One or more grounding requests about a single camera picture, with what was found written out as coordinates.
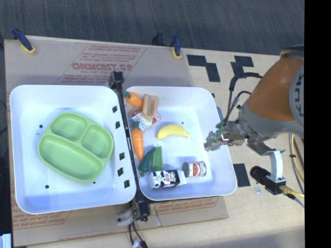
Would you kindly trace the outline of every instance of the green plate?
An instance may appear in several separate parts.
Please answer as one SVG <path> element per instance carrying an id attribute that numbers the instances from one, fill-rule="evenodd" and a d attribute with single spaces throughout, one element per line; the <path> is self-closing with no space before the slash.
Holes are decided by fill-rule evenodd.
<path id="1" fill-rule="evenodd" d="M 48 167 L 80 182 L 95 180 L 114 149 L 112 134 L 74 112 L 58 115 L 38 143 L 38 156 Z"/>

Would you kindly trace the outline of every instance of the orange carrot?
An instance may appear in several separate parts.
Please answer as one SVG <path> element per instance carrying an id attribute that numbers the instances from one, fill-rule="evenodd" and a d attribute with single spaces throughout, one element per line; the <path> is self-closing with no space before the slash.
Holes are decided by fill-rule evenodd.
<path id="1" fill-rule="evenodd" d="M 136 153 L 139 162 L 144 158 L 144 139 L 143 132 L 139 129 L 139 121 L 133 122 L 134 129 L 131 132 L 133 150 Z"/>
<path id="2" fill-rule="evenodd" d="M 126 98 L 129 104 L 137 107 L 138 109 L 141 110 L 143 108 L 143 100 L 135 93 L 125 91 L 123 92 L 123 97 Z"/>

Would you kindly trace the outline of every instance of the can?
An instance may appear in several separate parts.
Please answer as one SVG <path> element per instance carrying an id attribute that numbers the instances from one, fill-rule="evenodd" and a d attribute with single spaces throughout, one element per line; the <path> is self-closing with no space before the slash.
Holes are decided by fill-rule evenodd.
<path id="1" fill-rule="evenodd" d="M 205 176 L 207 167 L 205 162 L 185 162 L 182 165 L 185 177 Z"/>

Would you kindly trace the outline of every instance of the yellow banana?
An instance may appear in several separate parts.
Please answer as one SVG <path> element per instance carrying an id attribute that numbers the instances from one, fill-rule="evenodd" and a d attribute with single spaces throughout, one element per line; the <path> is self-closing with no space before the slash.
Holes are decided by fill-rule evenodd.
<path id="1" fill-rule="evenodd" d="M 184 128 L 180 125 L 177 124 L 169 124 L 169 125 L 165 125 L 163 126 L 157 133 L 156 138 L 158 139 L 163 139 L 169 135 L 183 135 L 186 136 L 188 138 L 191 137 L 190 134 L 188 134 Z"/>

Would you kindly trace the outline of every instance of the green vegetable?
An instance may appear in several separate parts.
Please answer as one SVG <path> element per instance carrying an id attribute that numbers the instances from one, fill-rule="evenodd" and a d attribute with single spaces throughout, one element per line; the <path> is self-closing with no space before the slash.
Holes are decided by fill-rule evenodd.
<path id="1" fill-rule="evenodd" d="M 162 146 L 156 147 L 153 155 L 152 171 L 163 171 Z"/>
<path id="2" fill-rule="evenodd" d="M 140 175 L 142 177 L 145 175 L 146 172 L 149 171 L 149 163 L 153 159 L 153 155 L 154 155 L 154 152 L 155 152 L 156 149 L 157 149 L 156 147 L 151 149 L 148 153 L 146 153 L 143 160 L 141 161 L 138 169 L 141 172 Z"/>

